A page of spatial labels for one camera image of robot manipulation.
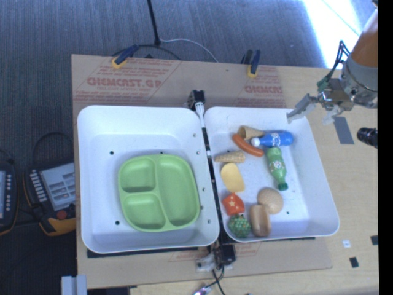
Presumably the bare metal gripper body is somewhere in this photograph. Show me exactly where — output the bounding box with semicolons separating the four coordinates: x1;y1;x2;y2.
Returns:
317;77;378;112

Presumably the orange sausage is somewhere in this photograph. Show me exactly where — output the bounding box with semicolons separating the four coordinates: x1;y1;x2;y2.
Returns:
232;133;265;158

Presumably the white plastic tray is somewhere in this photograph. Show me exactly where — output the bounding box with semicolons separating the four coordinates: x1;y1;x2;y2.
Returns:
203;106;341;243
76;104;220;254

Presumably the thin black and white rod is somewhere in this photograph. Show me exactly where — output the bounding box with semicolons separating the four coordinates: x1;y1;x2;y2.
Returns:
195;102;223;244

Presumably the tan bread slice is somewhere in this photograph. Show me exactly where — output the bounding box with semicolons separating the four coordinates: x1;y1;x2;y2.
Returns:
249;204;273;238

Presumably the orange carton with star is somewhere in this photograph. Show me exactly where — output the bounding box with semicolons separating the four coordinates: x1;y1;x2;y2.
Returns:
222;192;246;217

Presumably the green divided plate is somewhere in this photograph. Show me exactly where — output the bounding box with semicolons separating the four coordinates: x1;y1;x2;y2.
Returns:
117;154;201;234

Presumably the brown cardboard board red print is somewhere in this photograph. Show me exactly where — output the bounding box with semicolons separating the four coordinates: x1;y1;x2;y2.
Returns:
71;53;333;290

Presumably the tan ice cream cone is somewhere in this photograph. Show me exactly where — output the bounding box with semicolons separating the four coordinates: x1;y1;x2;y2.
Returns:
237;125;266;141
214;150;247;165

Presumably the yellow oval slice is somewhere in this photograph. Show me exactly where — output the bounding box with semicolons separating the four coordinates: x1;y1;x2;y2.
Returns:
220;162;246;194

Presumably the black cylinder on white bracket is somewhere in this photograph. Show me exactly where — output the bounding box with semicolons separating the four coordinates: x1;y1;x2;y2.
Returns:
356;127;379;149

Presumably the green plastic bottle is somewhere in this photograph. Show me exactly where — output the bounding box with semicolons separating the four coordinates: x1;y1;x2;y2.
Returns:
265;146;290;192

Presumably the blue plastic bottle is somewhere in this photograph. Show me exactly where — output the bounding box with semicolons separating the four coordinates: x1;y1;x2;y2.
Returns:
251;130;294;148

